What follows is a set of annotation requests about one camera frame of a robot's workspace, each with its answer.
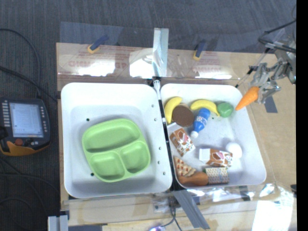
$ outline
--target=green ball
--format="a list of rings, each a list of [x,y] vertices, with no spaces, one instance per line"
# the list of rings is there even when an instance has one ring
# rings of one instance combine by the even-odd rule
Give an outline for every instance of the green ball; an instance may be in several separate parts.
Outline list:
[[[217,105],[217,111],[223,118],[229,117],[233,110],[233,106],[228,102],[223,102]]]

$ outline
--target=white egg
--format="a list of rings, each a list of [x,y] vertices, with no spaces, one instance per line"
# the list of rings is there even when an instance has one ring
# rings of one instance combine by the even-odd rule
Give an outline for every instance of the white egg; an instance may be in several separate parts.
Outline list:
[[[226,151],[232,153],[233,158],[241,158],[243,151],[238,143],[229,142],[226,145]]]

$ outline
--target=white bottle cap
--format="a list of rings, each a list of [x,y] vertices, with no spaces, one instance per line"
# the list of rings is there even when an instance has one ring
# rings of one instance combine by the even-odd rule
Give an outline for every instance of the white bottle cap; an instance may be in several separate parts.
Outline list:
[[[194,138],[194,139],[197,138],[198,135],[199,135],[199,133],[196,132],[196,131],[192,131],[192,132],[191,132],[191,137]]]

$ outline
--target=gray carpet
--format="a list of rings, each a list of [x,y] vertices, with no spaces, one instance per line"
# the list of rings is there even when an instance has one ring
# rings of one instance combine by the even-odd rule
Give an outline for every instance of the gray carpet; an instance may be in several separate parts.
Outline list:
[[[76,24],[139,28],[143,38],[128,37],[121,45],[151,47],[155,27],[169,28],[169,47],[192,50],[207,38],[206,50],[263,52],[257,38],[265,31],[293,20],[296,0],[0,0],[0,28],[17,30],[37,48],[41,66],[27,43],[18,35],[0,31],[0,65],[36,81],[50,95],[56,93],[56,42],[81,42]],[[31,98],[34,86],[0,73],[0,95]],[[59,152],[56,103],[43,100],[51,120],[51,145],[29,156],[0,155],[0,173],[37,176],[59,189]],[[0,177],[0,229],[4,231],[46,228],[47,216],[59,215],[56,191],[37,179]],[[37,189],[41,201],[35,194]],[[5,198],[15,198],[1,202]],[[30,203],[33,213],[23,199]]]

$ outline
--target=toy food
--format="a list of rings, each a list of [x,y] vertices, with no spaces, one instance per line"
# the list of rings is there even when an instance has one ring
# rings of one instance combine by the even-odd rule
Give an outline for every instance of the toy food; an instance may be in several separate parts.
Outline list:
[[[205,128],[207,123],[207,119],[211,115],[211,112],[206,108],[201,108],[193,122],[193,131],[191,131],[191,137],[197,138],[199,136],[199,132]]]
[[[210,148],[200,149],[199,160],[209,166],[229,167],[232,164],[232,153]]]
[[[196,172],[196,169],[186,164],[178,157],[174,157],[174,163],[177,170],[178,181],[185,184],[194,184],[196,186],[206,186],[208,184],[207,175],[204,172]]]
[[[89,127],[82,147],[93,174],[104,182],[116,182],[144,171],[151,162],[149,146],[138,125],[118,118]]]
[[[178,180],[182,185],[194,184],[196,186],[206,186],[208,184],[208,176],[206,173],[198,171],[192,176],[178,176]]]
[[[235,142],[229,142],[226,145],[226,151],[232,153],[233,158],[241,158],[243,155],[240,145]]]
[[[259,87],[251,87],[239,101],[235,110],[240,110],[258,99]]]
[[[177,169],[177,175],[178,176],[191,176],[196,169],[189,166],[188,164],[184,163],[184,161],[182,161],[181,159],[179,159],[178,157],[174,157],[174,163]]]
[[[181,103],[173,109],[172,120],[182,127],[189,127],[193,124],[194,115],[187,104]]]
[[[219,112],[217,111],[217,106],[214,102],[206,99],[199,99],[197,101],[194,101],[191,104],[191,110],[198,110],[201,108],[206,108],[210,110],[211,112],[215,113],[217,116],[220,116]]]
[[[177,148],[178,153],[184,156],[185,153],[194,150],[196,147],[183,128],[175,130],[170,136],[170,140]]]
[[[217,105],[217,110],[221,117],[227,118],[232,114],[234,108],[230,103],[223,102]]]
[[[229,182],[229,175],[226,167],[206,167],[203,172],[207,174],[208,184],[225,184]]]
[[[167,121],[167,124],[171,123],[171,119],[172,119],[172,112],[174,110],[174,108],[179,105],[182,101],[181,97],[173,97],[171,99],[168,100],[168,102],[165,105],[165,118]]]

